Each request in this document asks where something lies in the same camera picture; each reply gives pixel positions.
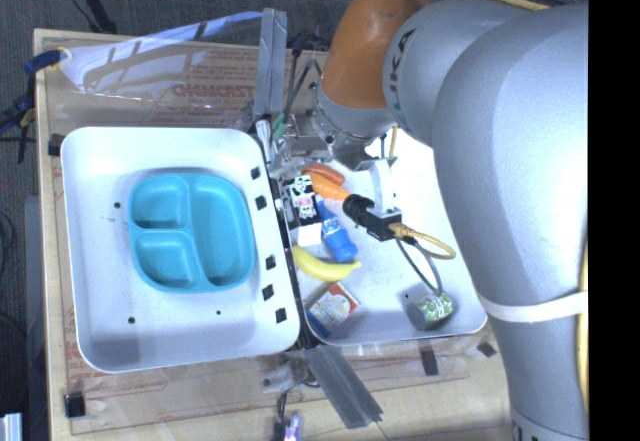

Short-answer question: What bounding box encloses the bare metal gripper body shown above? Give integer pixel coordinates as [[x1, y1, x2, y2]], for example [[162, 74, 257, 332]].
[[286, 127, 385, 174]]

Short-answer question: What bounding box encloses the red sausage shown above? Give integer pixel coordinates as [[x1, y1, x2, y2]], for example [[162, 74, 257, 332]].
[[300, 163, 346, 186]]

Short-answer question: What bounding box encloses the orange carrot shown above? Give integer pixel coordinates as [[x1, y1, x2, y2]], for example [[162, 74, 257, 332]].
[[309, 174, 352, 203]]

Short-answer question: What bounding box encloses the white printed carton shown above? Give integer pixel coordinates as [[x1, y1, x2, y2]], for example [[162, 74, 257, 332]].
[[282, 174, 324, 248]]

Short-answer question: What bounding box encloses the blue bottle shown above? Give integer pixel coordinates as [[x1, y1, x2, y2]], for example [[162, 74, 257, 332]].
[[315, 198, 360, 264]]

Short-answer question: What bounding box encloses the yellow banana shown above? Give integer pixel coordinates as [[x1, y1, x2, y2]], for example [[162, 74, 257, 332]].
[[292, 244, 363, 283]]

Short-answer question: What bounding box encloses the white plastic tray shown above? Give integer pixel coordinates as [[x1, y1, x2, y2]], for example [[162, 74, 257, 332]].
[[269, 126, 489, 347], [59, 126, 302, 374]]

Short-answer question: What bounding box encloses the blue divided plate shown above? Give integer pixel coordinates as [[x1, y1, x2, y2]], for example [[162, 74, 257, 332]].
[[127, 172, 258, 294]]

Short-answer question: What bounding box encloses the orange and white carton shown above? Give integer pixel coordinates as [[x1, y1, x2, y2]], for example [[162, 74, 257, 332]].
[[304, 281, 362, 339]]

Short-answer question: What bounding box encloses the brown cardboard board red print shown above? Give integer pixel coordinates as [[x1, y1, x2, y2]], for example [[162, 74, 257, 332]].
[[42, 37, 474, 436]]

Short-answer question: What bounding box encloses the green patterned can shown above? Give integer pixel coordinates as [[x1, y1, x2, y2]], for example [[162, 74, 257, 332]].
[[405, 291, 455, 332]]

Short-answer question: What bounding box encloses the black cylinder on white bracket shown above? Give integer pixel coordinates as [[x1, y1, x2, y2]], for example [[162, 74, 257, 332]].
[[342, 157, 403, 243]]

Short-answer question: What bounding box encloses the black block with thin wires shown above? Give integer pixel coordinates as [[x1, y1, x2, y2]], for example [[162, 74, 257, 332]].
[[272, 412, 305, 441]]

